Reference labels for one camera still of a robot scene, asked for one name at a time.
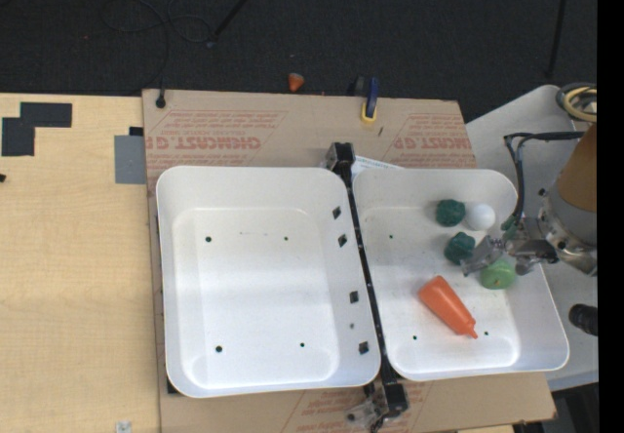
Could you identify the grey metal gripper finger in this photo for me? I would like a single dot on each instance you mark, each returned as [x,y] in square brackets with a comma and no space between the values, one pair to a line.
[480,255]
[524,267]

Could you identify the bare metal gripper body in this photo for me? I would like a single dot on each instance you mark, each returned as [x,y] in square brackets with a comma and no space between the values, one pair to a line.
[534,248]

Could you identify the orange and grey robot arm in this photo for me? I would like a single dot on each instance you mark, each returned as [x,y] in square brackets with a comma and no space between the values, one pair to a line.
[580,177]

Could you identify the dark green broccoli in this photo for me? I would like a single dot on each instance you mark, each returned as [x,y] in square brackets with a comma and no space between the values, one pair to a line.
[450,212]
[458,248]

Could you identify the light green round toy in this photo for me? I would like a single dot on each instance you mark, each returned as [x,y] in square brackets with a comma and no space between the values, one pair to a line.
[498,275]

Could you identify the white ball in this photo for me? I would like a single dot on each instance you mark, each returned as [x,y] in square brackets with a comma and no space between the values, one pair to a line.
[481,216]

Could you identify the orange squeeze bottle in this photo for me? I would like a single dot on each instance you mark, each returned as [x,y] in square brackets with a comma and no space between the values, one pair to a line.
[446,305]

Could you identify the white plastic tray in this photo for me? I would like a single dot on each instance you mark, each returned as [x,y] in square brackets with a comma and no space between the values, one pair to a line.
[414,304]
[253,285]

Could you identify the thin black rod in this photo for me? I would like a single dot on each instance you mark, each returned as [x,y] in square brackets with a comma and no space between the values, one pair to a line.
[364,265]

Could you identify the white paper slip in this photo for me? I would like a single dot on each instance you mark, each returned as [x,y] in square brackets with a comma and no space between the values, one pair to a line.
[375,163]

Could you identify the small orange cone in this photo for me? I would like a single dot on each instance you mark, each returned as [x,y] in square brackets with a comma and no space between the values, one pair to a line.
[295,81]

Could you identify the brown cardboard board red print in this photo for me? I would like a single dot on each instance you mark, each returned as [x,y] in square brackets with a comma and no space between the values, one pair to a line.
[253,138]

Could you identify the black cylinder on white bracket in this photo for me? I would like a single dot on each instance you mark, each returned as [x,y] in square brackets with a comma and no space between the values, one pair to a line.
[585,319]

